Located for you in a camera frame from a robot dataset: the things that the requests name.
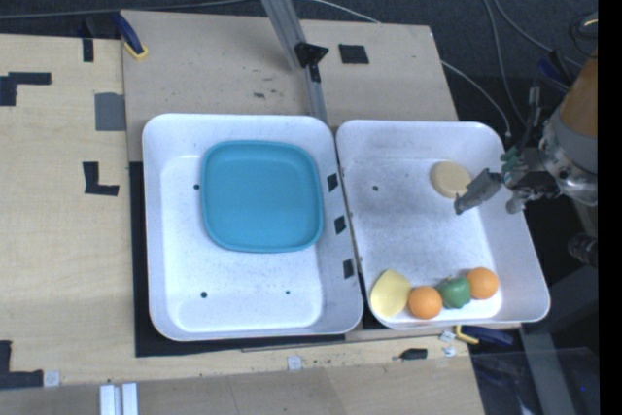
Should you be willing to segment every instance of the toy fruit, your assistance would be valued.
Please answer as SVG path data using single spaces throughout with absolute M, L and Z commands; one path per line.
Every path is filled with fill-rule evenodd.
M 499 288 L 499 277 L 497 274 L 483 266 L 473 268 L 466 279 L 470 283 L 470 295 L 475 299 L 488 299 L 497 292 Z
M 385 270 L 371 288 L 369 305 L 383 318 L 393 317 L 406 306 L 412 286 L 406 277 L 394 270 Z
M 436 286 L 445 308 L 462 308 L 470 301 L 470 283 L 467 277 L 448 278 Z
M 434 318 L 442 307 L 443 298 L 434 287 L 419 286 L 408 295 L 408 309 L 416 318 L 422 320 Z

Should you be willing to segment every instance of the table top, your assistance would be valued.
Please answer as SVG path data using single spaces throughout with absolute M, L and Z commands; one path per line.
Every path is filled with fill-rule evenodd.
M 153 113 L 179 111 L 182 105 L 179 99 L 169 99 L 173 105 L 157 107 L 161 101 L 154 95 L 158 92 L 152 88 L 145 91 L 146 82 L 153 83 L 158 71 L 179 76 L 184 74 L 182 63 L 188 68 L 192 61 L 201 60 L 221 76 L 229 70 L 239 73 L 224 81 L 200 73 L 199 68 L 203 82 L 212 85 L 212 94 L 226 95 L 226 86 L 237 96 L 211 100 L 211 108 L 203 103 L 198 108 L 201 112 L 301 112 L 300 103 L 292 100 L 300 90 L 287 76 L 284 60 L 274 54 L 280 48 L 267 19 L 188 16 L 129 14 L 127 18 L 141 37 L 144 35 L 145 44 L 151 44 L 150 56 L 142 62 L 127 59 L 117 40 L 94 40 L 94 60 L 85 62 L 81 39 L 0 35 L 0 52 L 5 55 L 0 60 L 0 76 L 52 73 L 50 86 L 20 85 L 16 106 L 0 107 L 0 339 L 13 341 L 11 370 L 58 371 L 62 385 L 76 385 L 278 372 L 287 370 L 287 358 L 292 355 L 300 356 L 303 368 L 331 368 L 336 363 L 344 367 L 395 365 L 395 357 L 412 347 L 428 349 L 430 360 L 451 360 L 444 359 L 442 347 L 446 344 L 438 339 L 439 330 L 411 333 L 360 328 L 339 344 L 135 357 L 128 162 L 141 158 L 136 144 L 140 123 Z M 213 29 L 206 31 L 211 34 L 206 44 L 211 50 L 219 50 L 216 42 L 225 39 L 227 27 L 232 26 L 228 36 L 239 42 L 236 48 L 252 52 L 256 46 L 245 43 L 250 43 L 253 34 L 264 41 L 260 64 L 248 66 L 240 63 L 235 53 L 219 52 L 220 57 L 206 58 L 203 53 L 192 60 L 178 60 L 175 67 L 158 66 L 162 48 L 155 40 L 160 30 L 177 34 L 178 38 L 173 36 L 169 42 L 185 38 L 179 29 L 170 29 L 169 21 L 211 26 Z M 392 120 L 456 119 L 427 27 L 304 21 L 303 28 L 311 43 L 333 48 L 337 41 L 360 43 L 367 47 L 371 60 L 384 61 L 377 65 L 385 75 L 384 86 L 380 86 L 378 75 L 364 76 L 359 67 L 340 69 L 338 51 L 333 51 L 334 58 L 322 67 L 331 126 L 353 118 L 381 116 Z M 236 38 L 234 34 L 240 33 L 245 37 Z M 391 45 L 390 50 L 384 49 L 386 57 L 374 48 L 378 44 Z M 209 50 L 203 47 L 199 52 Z M 432 86 L 418 85 L 421 82 L 413 76 L 412 66 L 396 65 L 396 53 L 403 60 L 404 52 L 409 53 L 408 64 L 414 60 L 428 68 L 420 72 L 420 80 L 432 81 Z M 237 69 L 232 69 L 231 60 L 238 61 Z M 196 74 L 193 71 L 196 69 L 186 73 L 186 82 Z M 262 86 L 237 87 L 245 75 L 256 73 L 263 76 L 254 84 Z M 160 93 L 175 92 L 172 87 L 157 85 Z M 365 93 L 368 88 L 371 95 Z M 410 92 L 408 99 L 396 99 L 394 92 L 399 88 Z M 125 95 L 127 132 L 95 128 L 94 96 L 107 92 Z M 286 104 L 289 99 L 292 106 Z M 118 195 L 85 194 L 86 161 L 98 162 L 100 183 L 120 186 Z M 466 344 L 454 341 L 453 345 L 458 357 L 467 356 Z M 445 366 L 448 372 L 452 370 L 451 362 Z M 463 366 L 456 369 L 470 390 L 472 370 L 469 375 L 463 370 Z M 476 386 L 469 392 L 477 398 Z

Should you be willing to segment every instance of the blue tray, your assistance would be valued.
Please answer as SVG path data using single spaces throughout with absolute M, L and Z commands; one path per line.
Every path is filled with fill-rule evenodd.
M 322 233 L 317 166 L 297 146 L 221 142 L 203 158 L 200 188 L 205 228 L 226 249 L 299 251 L 315 244 Z

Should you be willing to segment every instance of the green object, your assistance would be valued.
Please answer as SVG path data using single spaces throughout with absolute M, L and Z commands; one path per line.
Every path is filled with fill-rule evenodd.
M 445 308 L 462 308 L 470 301 L 470 283 L 467 277 L 448 278 L 438 284 L 436 290 L 443 298 Z

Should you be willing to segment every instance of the orange fruit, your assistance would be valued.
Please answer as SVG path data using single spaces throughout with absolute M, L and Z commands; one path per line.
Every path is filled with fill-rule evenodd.
M 419 286 L 408 295 L 408 309 L 416 318 L 429 320 L 440 313 L 443 298 L 440 292 L 431 286 Z
M 499 277 L 493 270 L 478 266 L 473 268 L 466 279 L 470 283 L 470 295 L 475 299 L 488 299 L 499 288 Z

